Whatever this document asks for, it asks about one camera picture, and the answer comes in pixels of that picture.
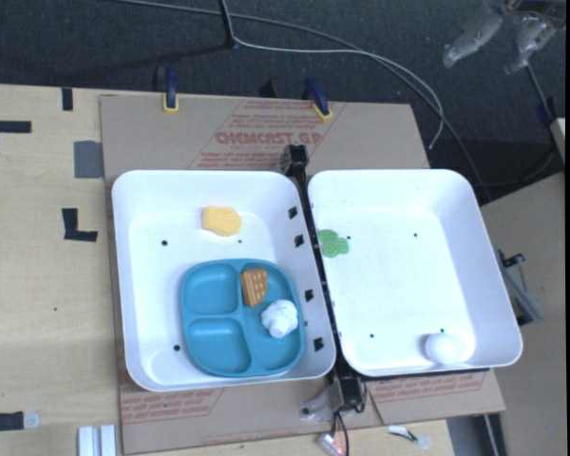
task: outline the blue plate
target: blue plate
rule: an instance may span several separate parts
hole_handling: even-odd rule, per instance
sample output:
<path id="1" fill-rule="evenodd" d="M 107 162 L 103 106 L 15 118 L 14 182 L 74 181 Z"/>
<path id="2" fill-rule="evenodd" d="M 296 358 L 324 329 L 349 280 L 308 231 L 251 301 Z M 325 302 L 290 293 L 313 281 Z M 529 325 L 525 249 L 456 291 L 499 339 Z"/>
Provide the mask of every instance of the blue plate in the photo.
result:
<path id="1" fill-rule="evenodd" d="M 261 303 L 249 307 L 239 276 L 260 267 L 266 270 L 268 291 Z M 295 304 L 297 329 L 274 338 L 262 326 L 260 315 L 279 299 Z M 195 265 L 181 282 L 180 309 L 192 360 L 214 375 L 273 375 L 291 368 L 302 355 L 304 330 L 294 284 L 274 263 L 238 258 Z"/>

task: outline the white plastic tray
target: white plastic tray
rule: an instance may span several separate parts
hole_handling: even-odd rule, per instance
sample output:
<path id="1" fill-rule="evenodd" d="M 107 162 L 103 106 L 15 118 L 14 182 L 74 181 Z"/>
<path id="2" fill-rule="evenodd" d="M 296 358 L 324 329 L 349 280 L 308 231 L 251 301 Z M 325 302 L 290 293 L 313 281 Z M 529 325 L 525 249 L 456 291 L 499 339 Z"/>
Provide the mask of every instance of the white plastic tray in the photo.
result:
<path id="1" fill-rule="evenodd" d="M 368 376 L 514 363 L 522 339 L 478 204 L 447 170 L 325 171 L 309 185 L 317 231 L 345 238 L 323 257 L 342 351 Z M 428 337 L 457 342 L 435 363 Z"/>
<path id="2" fill-rule="evenodd" d="M 289 179 L 274 172 L 132 171 L 115 181 L 112 202 L 124 355 L 141 387 L 187 390 L 316 378 L 333 366 L 325 298 L 300 198 Z M 242 218 L 239 233 L 220 237 L 203 230 L 206 206 L 234 208 Z M 228 378 L 206 373 L 191 361 L 181 324 L 181 280 L 194 265 L 225 258 L 271 261 L 291 278 L 304 319 L 305 347 L 290 370 Z M 310 300 L 307 291 L 313 291 Z M 315 340 L 320 340 L 319 350 Z"/>

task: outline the white ball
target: white ball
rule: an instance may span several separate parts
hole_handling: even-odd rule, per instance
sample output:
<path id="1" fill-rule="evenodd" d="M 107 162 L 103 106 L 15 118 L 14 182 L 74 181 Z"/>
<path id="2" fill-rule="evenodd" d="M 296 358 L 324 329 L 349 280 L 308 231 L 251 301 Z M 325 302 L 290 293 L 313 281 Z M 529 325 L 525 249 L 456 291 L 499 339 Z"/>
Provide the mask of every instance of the white ball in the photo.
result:
<path id="1" fill-rule="evenodd" d="M 430 361 L 440 365 L 451 365 L 462 361 L 463 344 L 446 332 L 437 332 L 427 338 L 425 353 Z"/>

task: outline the cardboard sheet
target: cardboard sheet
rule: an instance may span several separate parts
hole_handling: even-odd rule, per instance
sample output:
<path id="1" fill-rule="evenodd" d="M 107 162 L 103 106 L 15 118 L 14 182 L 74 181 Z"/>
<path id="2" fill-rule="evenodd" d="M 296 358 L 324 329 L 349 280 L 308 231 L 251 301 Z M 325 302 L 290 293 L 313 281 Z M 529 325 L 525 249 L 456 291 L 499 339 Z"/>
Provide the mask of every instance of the cardboard sheet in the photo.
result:
<path id="1" fill-rule="evenodd" d="M 332 103 L 322 122 L 310 102 L 180 97 L 180 112 L 162 111 L 160 95 L 100 98 L 104 178 L 117 334 L 125 454 L 270 439 L 326 430 L 303 422 L 298 404 L 322 379 L 228 389 L 153 393 L 136 386 L 124 365 L 120 296 L 111 215 L 111 185 L 135 169 L 276 169 L 287 144 L 307 145 L 308 172 L 326 169 L 426 168 L 411 108 L 403 104 Z M 366 428 L 504 409 L 491 370 L 368 384 L 363 413 L 347 427 Z"/>

